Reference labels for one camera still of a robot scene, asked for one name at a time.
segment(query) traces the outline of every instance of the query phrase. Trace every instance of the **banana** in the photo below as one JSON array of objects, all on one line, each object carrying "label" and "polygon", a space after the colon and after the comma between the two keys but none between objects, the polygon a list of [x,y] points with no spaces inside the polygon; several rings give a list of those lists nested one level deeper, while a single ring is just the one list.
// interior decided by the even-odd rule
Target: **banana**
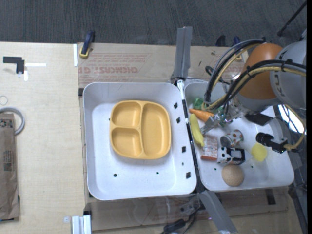
[{"label": "banana", "polygon": [[200,132],[198,119],[195,114],[190,114],[190,125],[191,125],[192,136],[193,136],[195,143],[201,145],[202,147],[205,146],[204,136]]}]

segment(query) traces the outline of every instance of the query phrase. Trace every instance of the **dark background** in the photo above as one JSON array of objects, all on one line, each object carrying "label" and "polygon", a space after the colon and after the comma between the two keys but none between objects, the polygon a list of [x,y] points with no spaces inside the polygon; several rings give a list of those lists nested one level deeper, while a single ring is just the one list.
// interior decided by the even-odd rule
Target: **dark background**
[{"label": "dark background", "polygon": [[0,41],[76,43],[94,30],[95,42],[175,45],[177,28],[193,27],[192,45],[218,37],[265,37],[286,46],[307,27],[307,7],[276,33],[305,0],[0,0]]}]

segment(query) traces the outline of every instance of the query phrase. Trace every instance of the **carrot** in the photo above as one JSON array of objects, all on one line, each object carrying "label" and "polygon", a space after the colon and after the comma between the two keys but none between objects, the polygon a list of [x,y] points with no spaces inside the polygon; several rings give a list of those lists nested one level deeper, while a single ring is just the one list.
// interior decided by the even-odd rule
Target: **carrot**
[{"label": "carrot", "polygon": [[200,120],[204,122],[206,122],[210,116],[214,116],[213,113],[198,110],[198,109],[190,108],[189,111],[191,114],[195,114],[197,118],[199,118]]}]

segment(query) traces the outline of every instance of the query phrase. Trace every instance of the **yellow plate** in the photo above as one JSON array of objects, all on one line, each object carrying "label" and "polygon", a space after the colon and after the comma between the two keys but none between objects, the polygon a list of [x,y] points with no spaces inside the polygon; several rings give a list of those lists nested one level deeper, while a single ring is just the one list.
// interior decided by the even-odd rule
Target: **yellow plate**
[{"label": "yellow plate", "polygon": [[111,112],[110,142],[121,156],[156,159],[165,156],[171,146],[168,112],[160,104],[125,100]]}]

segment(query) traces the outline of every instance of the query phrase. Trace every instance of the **beige tabletop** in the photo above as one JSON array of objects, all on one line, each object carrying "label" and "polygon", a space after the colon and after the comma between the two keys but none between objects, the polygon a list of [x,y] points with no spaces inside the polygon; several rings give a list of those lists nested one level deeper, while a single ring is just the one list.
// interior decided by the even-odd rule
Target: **beige tabletop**
[{"label": "beige tabletop", "polygon": [[[20,214],[0,224],[6,234],[69,234],[66,217],[82,215],[85,207],[78,68],[73,44],[0,42],[3,56],[22,57],[28,81],[15,64],[0,62],[0,95],[6,106],[25,116],[16,136]],[[288,209],[267,214],[231,217],[239,233],[301,233],[292,199]],[[163,226],[107,230],[101,233],[160,233]],[[188,233],[219,233],[212,221],[197,221]]]}]

